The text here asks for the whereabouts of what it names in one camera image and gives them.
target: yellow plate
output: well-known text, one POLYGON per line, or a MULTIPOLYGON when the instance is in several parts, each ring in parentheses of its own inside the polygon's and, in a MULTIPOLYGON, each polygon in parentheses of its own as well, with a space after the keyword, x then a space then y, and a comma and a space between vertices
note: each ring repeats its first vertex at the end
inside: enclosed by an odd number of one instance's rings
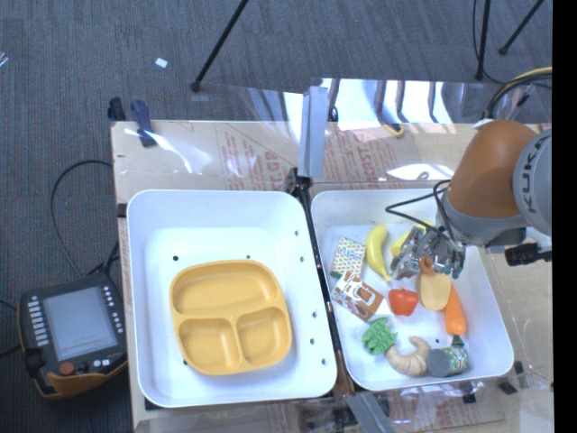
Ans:
POLYGON ((225 375, 281 361, 292 344, 289 311, 273 272, 253 260, 202 263, 170 284, 180 351, 201 373, 225 375))

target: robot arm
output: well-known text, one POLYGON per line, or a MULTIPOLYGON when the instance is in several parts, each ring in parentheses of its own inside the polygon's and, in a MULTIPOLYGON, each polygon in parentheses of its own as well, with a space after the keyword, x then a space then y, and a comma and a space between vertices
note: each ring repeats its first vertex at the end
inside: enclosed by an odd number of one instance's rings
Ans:
POLYGON ((436 229, 413 228, 393 259, 393 277, 418 272, 418 259, 428 256, 456 278, 467 245, 505 252, 509 265, 552 259, 551 129, 536 134, 509 120, 476 128, 440 199, 436 229), (537 243, 524 243, 527 235, 537 243))

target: toy carrot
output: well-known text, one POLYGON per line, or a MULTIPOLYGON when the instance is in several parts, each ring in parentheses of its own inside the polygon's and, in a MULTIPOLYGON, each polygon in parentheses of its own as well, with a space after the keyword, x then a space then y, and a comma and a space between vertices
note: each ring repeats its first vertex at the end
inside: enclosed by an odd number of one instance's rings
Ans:
POLYGON ((444 328, 451 336, 461 336, 467 331, 467 320, 457 290, 453 285, 451 285, 449 300, 444 307, 444 328))

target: banana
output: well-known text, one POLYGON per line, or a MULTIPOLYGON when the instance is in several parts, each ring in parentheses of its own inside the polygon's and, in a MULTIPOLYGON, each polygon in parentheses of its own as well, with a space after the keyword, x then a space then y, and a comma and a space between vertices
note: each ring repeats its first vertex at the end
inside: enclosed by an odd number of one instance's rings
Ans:
POLYGON ((390 281, 387 267, 385 266, 385 259, 382 256, 382 245, 387 237, 387 227, 385 225, 376 225, 367 235, 365 253, 367 264, 371 269, 380 274, 385 281, 390 281))
MULTIPOLYGON (((418 223, 417 226, 419 227, 426 227, 426 225, 423 225, 421 223, 418 223)), ((407 230, 407 232, 405 234, 403 234, 399 239, 397 239, 393 245, 390 247, 390 254, 393 256, 397 256, 400 254, 400 248, 402 247, 403 243, 405 242, 405 239, 407 239, 408 234, 411 232, 410 228, 407 230)))

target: tripod leg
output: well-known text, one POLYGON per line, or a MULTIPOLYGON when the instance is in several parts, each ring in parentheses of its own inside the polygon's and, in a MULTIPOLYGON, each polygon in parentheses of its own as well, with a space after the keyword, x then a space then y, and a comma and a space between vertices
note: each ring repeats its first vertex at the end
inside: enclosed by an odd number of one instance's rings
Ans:
POLYGON ((489 26, 490 0, 485 0, 485 11, 483 12, 483 26, 481 29, 481 48, 479 50, 479 63, 477 64, 477 73, 475 78, 483 78, 483 64, 485 63, 485 45, 487 44, 487 28, 489 26))
POLYGON ((525 19, 521 22, 521 24, 518 26, 517 30, 513 33, 513 35, 511 35, 511 38, 508 39, 507 43, 505 43, 500 49, 499 49, 499 53, 501 54, 507 54, 508 48, 511 46, 511 44, 513 43, 513 41, 515 41, 515 39, 517 38, 517 36, 521 33, 521 31, 523 30, 523 28, 527 25, 527 23, 529 22, 529 20, 533 17, 533 14, 535 14, 535 11, 537 11, 537 9, 539 8, 539 6, 541 6, 541 4, 544 2, 544 0, 537 0, 537 2, 533 5, 533 8, 531 8, 531 11, 529 11, 529 13, 527 13, 527 16, 525 16, 525 19))
POLYGON ((238 5, 238 8, 236 8, 236 11, 234 12, 233 17, 231 18, 231 20, 226 25, 226 28, 224 29, 223 34, 220 36, 220 39, 218 39, 218 42, 216 43, 215 47, 213 48, 212 52, 210 53, 208 60, 206 60, 206 63, 203 66, 203 68, 200 70, 200 73, 198 74, 196 80, 190 85, 190 88, 192 89, 192 91, 198 92, 198 90, 200 89, 200 82, 202 81, 202 79, 205 77, 205 74, 210 69, 210 66, 213 63, 213 61, 215 60, 216 55, 218 54, 221 47, 223 46, 224 41, 226 40, 226 37, 228 37, 228 34, 233 29, 234 24, 236 23, 236 20, 240 17, 241 13, 243 12, 244 7, 248 3, 249 3, 249 0, 242 0, 241 3, 238 5))

